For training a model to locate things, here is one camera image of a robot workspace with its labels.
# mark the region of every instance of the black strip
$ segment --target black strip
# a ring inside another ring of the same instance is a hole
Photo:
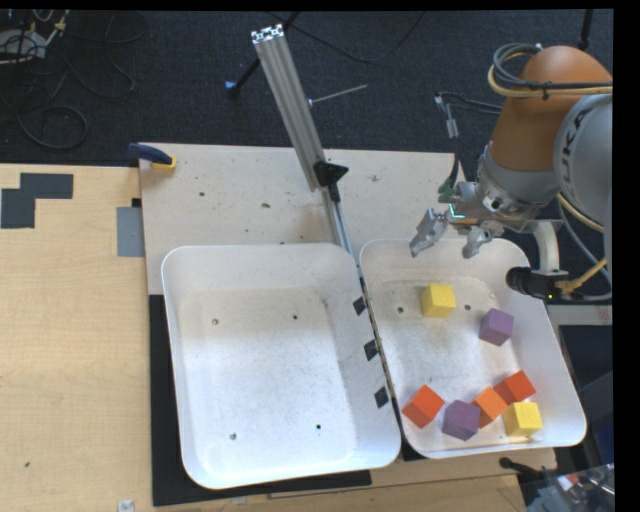
[[[375,394],[376,404],[378,404],[378,409],[382,407],[389,401],[389,395],[387,394],[387,389],[383,386]]]
[[[353,303],[353,307],[356,310],[358,316],[362,314],[362,312],[367,309],[367,303],[364,301],[364,297],[360,297]]]
[[[2,189],[0,228],[33,228],[36,223],[36,200],[19,188]]]
[[[376,346],[376,340],[371,340],[364,346],[364,353],[367,354],[367,361],[371,361],[378,353],[378,347]]]
[[[20,173],[20,188],[36,199],[73,198],[73,174]]]
[[[149,296],[151,363],[151,472],[153,505],[278,492],[342,489],[371,485],[369,471],[297,478],[268,484],[211,490],[189,478],[182,465],[169,330],[164,296]]]

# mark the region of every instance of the black bracket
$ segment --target black bracket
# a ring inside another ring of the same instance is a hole
[[[348,167],[342,165],[331,164],[329,162],[319,161],[313,166],[316,178],[321,187],[329,189],[329,196],[335,202],[340,202],[340,193],[338,192],[338,180],[349,171]]]

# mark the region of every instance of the orange block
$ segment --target orange block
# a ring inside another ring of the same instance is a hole
[[[480,420],[478,420],[478,428],[487,426],[498,416],[500,416],[509,407],[498,392],[491,386],[487,387],[480,393],[476,399],[471,402],[473,405],[480,407]]]
[[[423,428],[433,421],[444,405],[444,400],[429,386],[423,384],[409,403],[402,409],[402,414],[417,427]]]
[[[507,402],[507,405],[511,405],[514,402],[522,402],[536,392],[524,370],[517,371],[503,379],[493,388]]]

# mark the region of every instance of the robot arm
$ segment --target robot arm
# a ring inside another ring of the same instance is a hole
[[[520,75],[509,75],[505,62],[522,55],[530,58]],[[413,255],[437,241],[443,223],[468,234],[465,258],[505,228],[531,233],[541,250],[541,268],[527,276],[511,273],[507,281],[523,293],[546,296],[555,286],[549,277],[557,281],[566,274],[558,268],[554,236],[562,222],[539,219],[557,197],[604,231],[611,279],[611,75],[573,47],[514,44],[495,53],[488,80],[506,100],[480,158],[478,179],[455,185],[444,214],[427,211],[410,243]],[[531,286],[525,286],[525,277]]]

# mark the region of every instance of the empty white tray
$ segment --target empty white tray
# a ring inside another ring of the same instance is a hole
[[[162,281],[195,482],[224,489],[395,460],[400,429],[380,357],[365,350],[374,335],[347,252],[179,247]]]
[[[578,444],[586,433],[580,400],[544,303],[511,290],[511,267],[529,266],[522,250],[494,239],[465,259],[466,238],[441,239],[411,256],[408,240],[373,241],[361,251],[367,284],[391,382],[403,408],[422,384],[444,400],[436,419],[420,429],[402,417],[409,444],[430,458],[522,448]],[[453,287],[456,308],[446,318],[422,315],[420,294],[430,283]],[[491,308],[514,316],[503,345],[479,339],[480,321]],[[466,441],[442,432],[444,410],[453,400],[472,401],[487,386],[524,370],[537,392],[543,428],[530,438],[507,437],[502,418]]]

